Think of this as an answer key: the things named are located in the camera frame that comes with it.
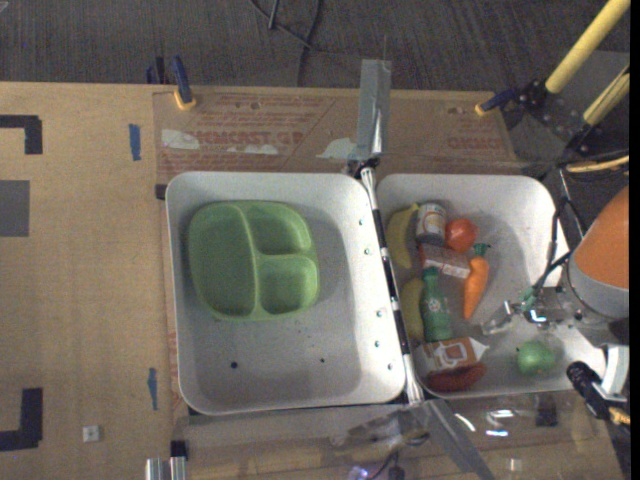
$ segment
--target green divided bowl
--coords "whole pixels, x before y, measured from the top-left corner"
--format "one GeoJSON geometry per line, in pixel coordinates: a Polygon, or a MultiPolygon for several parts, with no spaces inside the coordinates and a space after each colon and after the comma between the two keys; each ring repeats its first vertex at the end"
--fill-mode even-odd
{"type": "Polygon", "coordinates": [[[198,298],[218,319],[291,316],[318,297],[318,257],[309,226],[284,203],[208,204],[189,223],[187,249],[198,298]]]}

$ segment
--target tomato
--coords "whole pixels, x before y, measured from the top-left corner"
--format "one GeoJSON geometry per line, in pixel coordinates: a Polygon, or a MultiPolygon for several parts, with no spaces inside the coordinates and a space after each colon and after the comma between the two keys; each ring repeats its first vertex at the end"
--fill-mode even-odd
{"type": "Polygon", "coordinates": [[[451,220],[444,229],[445,244],[456,252],[467,252],[476,242],[478,231],[478,226],[469,219],[451,220]]]}

